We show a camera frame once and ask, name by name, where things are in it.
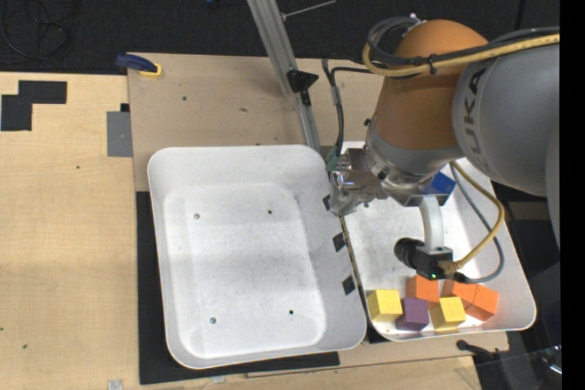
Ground blue cube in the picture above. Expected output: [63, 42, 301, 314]
[421, 170, 458, 198]

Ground black cylinder on white bracket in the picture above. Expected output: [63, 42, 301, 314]
[393, 192, 456, 281]

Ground pale wood board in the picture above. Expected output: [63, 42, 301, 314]
[125, 52, 511, 381]

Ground purple cube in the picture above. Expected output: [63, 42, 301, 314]
[394, 296, 431, 332]

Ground white plastic tray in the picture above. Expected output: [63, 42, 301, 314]
[339, 141, 537, 343]
[146, 143, 368, 371]

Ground yellow cube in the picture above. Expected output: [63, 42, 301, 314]
[366, 289, 404, 323]
[428, 295, 468, 332]

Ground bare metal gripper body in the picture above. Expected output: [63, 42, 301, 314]
[327, 147, 427, 216]

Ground orange cube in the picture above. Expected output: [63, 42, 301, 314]
[405, 274, 441, 308]
[463, 284, 501, 322]
[440, 278, 478, 310]

